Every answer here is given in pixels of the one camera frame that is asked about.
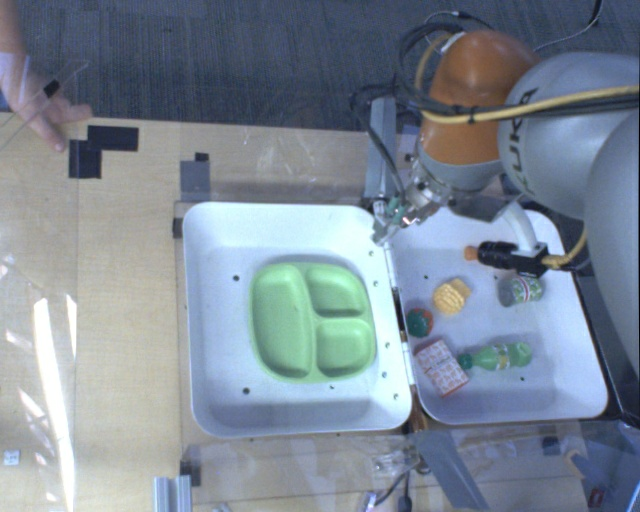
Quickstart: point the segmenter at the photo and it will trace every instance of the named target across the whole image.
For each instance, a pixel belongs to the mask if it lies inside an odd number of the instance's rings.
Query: white sticker
[[[20,464],[20,450],[5,450],[4,465],[17,466],[18,464]]]

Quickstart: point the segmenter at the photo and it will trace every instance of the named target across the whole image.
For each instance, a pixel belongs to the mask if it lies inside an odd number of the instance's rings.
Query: clear plastic object
[[[3,510],[28,503],[33,510],[70,511],[76,493],[78,183],[68,177],[68,152],[53,151],[23,128],[44,112],[49,95],[64,90],[73,103],[84,64],[51,78],[35,73],[29,58],[15,65],[13,57],[0,54],[2,91],[9,96],[0,112],[1,501]],[[75,128],[63,130],[69,138]]]

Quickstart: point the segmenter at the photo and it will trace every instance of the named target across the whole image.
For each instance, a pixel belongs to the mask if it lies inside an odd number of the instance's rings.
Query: green divided plate
[[[291,382],[326,382],[364,371],[376,354],[364,285],[338,265],[279,263],[250,290],[251,344],[263,369]]]

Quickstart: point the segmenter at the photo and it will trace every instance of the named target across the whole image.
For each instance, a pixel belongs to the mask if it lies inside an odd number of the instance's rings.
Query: dark gray floor
[[[90,62],[79,95],[99,116],[355,129],[349,94],[390,79],[399,36],[428,14],[466,10],[536,46],[582,28],[594,0],[18,3],[47,71]],[[637,55],[638,27],[638,0],[605,0],[597,27],[542,55]]]

